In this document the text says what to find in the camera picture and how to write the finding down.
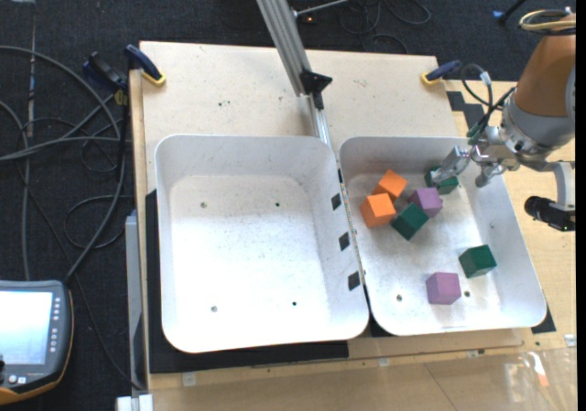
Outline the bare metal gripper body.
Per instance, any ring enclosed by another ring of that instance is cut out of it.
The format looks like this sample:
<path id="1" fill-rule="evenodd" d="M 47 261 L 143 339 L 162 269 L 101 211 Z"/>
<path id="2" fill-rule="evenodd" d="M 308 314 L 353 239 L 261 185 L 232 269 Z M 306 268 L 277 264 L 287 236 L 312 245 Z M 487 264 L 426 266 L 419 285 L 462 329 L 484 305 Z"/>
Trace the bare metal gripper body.
<path id="1" fill-rule="evenodd" d="M 520 167 L 544 170 L 548 148 L 513 126 L 486 126 L 469 132 L 472 160 L 484 167 L 517 170 Z"/>

